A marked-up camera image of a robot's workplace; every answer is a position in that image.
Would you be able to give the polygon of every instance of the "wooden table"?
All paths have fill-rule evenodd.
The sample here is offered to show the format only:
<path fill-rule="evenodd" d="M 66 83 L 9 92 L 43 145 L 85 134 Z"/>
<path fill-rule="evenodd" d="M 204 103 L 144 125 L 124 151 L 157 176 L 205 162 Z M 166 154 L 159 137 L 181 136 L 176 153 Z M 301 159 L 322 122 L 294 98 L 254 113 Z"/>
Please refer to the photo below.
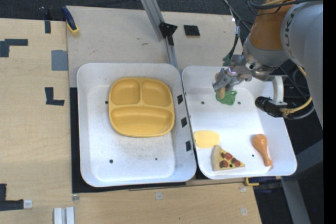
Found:
<path fill-rule="evenodd" d="M 71 188 L 69 73 L 51 68 L 67 51 L 65 22 L 0 19 L 0 41 L 27 39 L 0 57 L 0 184 L 6 200 L 33 207 L 0 211 L 0 223 L 52 223 L 54 208 L 74 207 L 84 223 L 261 223 L 253 188 L 242 182 L 191 180 L 186 186 L 79 193 Z M 64 105 L 47 105 L 45 87 Z"/>

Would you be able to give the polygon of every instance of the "black tape marking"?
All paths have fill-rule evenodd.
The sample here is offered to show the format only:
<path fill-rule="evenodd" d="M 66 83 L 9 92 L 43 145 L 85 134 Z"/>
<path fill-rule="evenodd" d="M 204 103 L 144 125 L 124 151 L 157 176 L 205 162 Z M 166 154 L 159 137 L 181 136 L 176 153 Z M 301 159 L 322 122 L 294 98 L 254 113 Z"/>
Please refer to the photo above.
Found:
<path fill-rule="evenodd" d="M 196 25 L 184 25 L 184 32 L 186 36 L 200 36 L 200 31 Z"/>
<path fill-rule="evenodd" d="M 186 151 L 191 150 L 191 142 L 190 141 L 185 142 L 185 150 Z"/>
<path fill-rule="evenodd" d="M 182 128 L 187 125 L 187 118 L 181 119 Z"/>
<path fill-rule="evenodd" d="M 51 23 L 49 20 L 44 21 L 44 32 L 46 34 L 51 34 Z"/>
<path fill-rule="evenodd" d="M 6 201 L 6 185 L 0 184 L 0 211 L 19 210 L 24 208 L 24 201 Z"/>
<path fill-rule="evenodd" d="M 6 200 L 6 185 L 0 184 L 0 201 Z"/>
<path fill-rule="evenodd" d="M 4 41 L 0 41 L 0 57 L 9 57 L 9 45 Z"/>
<path fill-rule="evenodd" d="M 64 100 L 54 100 L 54 88 L 53 87 L 45 87 L 46 91 L 46 104 L 51 105 L 64 105 Z"/>
<path fill-rule="evenodd" d="M 183 102 L 183 95 L 179 95 L 178 97 L 177 97 L 177 103 L 178 104 L 181 104 Z"/>
<path fill-rule="evenodd" d="M 5 38 L 5 42 L 10 46 L 28 46 L 28 39 Z"/>
<path fill-rule="evenodd" d="M 28 39 L 8 39 L 0 41 L 0 57 L 9 57 L 9 46 L 28 46 Z"/>

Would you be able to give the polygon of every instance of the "yellow divided plate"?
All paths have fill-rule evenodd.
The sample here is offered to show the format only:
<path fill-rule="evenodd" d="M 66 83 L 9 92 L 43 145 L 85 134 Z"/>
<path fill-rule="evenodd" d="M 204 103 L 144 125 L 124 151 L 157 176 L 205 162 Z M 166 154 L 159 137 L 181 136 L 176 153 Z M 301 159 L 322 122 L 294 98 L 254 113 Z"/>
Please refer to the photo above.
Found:
<path fill-rule="evenodd" d="M 175 121 L 171 91 L 156 79 L 119 79 L 110 89 L 109 116 L 119 134 L 134 137 L 164 135 L 171 131 Z"/>

